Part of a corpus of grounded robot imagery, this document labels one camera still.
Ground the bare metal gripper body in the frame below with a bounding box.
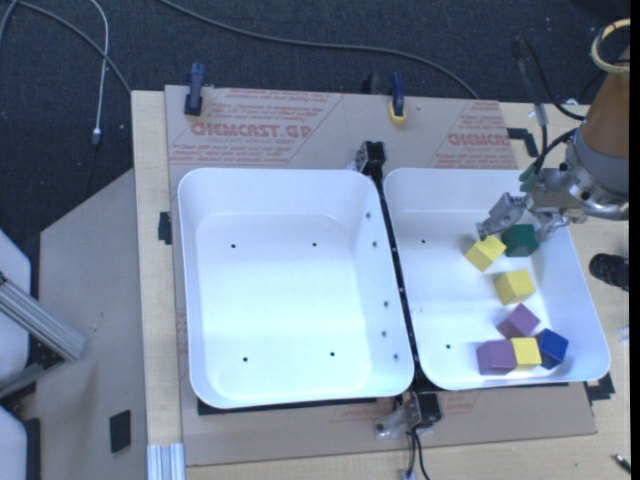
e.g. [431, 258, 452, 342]
[524, 166, 630, 225]

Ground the green cube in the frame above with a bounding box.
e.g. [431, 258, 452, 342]
[500, 223, 540, 259]

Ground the yellow cube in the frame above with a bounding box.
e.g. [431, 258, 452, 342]
[464, 234, 508, 273]
[509, 336, 544, 371]
[493, 268, 537, 306]

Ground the white plastic tray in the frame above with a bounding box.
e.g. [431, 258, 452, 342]
[176, 167, 417, 411]
[382, 167, 613, 392]

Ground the purple cube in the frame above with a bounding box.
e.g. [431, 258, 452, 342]
[475, 339, 518, 376]
[495, 302, 542, 341]

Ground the thin black and white rod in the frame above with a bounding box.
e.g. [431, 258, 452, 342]
[370, 167, 422, 395]

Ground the blue cube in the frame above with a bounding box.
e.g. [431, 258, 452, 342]
[535, 328, 571, 371]

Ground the brown cardboard board red print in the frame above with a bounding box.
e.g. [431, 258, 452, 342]
[164, 84, 599, 467]

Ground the black cylinder on white bracket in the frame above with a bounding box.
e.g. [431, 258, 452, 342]
[588, 252, 630, 292]

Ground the black block with thin wires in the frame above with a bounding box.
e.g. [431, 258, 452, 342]
[353, 140, 387, 177]
[413, 391, 444, 427]

